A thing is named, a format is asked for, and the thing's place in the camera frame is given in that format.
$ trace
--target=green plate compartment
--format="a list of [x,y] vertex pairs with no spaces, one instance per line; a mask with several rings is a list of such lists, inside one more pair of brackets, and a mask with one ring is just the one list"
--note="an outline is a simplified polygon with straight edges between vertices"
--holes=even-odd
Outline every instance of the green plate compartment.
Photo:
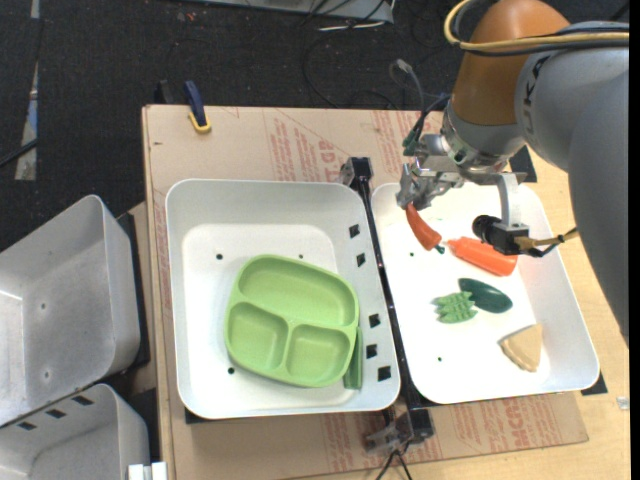
[[236,276],[224,340],[235,363],[303,387],[324,387],[347,371],[359,306],[342,277],[275,255],[249,260]]

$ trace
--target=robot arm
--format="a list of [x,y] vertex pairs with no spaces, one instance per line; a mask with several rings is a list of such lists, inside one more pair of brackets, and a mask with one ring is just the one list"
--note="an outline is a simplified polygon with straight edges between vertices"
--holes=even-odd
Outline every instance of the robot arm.
[[478,1],[445,22],[447,39],[468,51],[441,134],[420,137],[403,166],[398,205],[422,210],[467,181],[495,184],[502,216],[478,217],[474,233],[503,254],[527,253],[524,175],[505,167],[528,145],[568,173],[580,236],[628,344],[628,25],[570,25],[538,0],[494,0],[464,43],[452,30]]

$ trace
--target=black floor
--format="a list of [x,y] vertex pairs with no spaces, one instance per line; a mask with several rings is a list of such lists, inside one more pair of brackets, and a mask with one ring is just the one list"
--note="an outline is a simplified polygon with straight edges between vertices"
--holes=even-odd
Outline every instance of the black floor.
[[[0,251],[87,194],[119,215],[143,200],[140,109],[159,80],[196,82],[208,105],[417,108],[389,64],[448,93],[460,53],[442,21],[460,0],[399,0],[395,24],[159,0],[0,0],[0,161],[20,147],[36,62],[35,180],[0,167]],[[629,21],[629,0],[543,0],[571,22]]]

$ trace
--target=black hole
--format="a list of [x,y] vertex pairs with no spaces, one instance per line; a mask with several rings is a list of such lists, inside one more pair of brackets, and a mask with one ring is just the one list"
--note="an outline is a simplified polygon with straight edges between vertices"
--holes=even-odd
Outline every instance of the black hole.
[[89,400],[88,398],[85,398],[82,395],[74,396],[71,400],[73,400],[74,402],[76,402],[77,404],[80,404],[80,405],[93,405],[94,404],[93,400]]
[[378,355],[378,345],[367,345],[367,359]]
[[23,421],[22,423],[18,423],[18,426],[25,430],[33,430],[34,428],[38,428],[33,423],[29,423],[28,421]]
[[67,415],[66,412],[59,411],[58,409],[51,409],[50,411],[47,411],[47,414],[57,420],[64,418]]
[[369,327],[373,328],[377,325],[380,325],[380,315],[378,315],[378,313],[375,315],[369,315]]
[[378,382],[391,378],[391,366],[383,366],[378,368]]

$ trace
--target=toy bread slice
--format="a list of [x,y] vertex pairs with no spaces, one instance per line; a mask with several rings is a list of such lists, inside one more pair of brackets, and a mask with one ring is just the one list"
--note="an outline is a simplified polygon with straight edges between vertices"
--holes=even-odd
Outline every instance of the toy bread slice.
[[523,370],[535,372],[540,364],[542,326],[535,324],[510,334],[499,342],[502,351]]

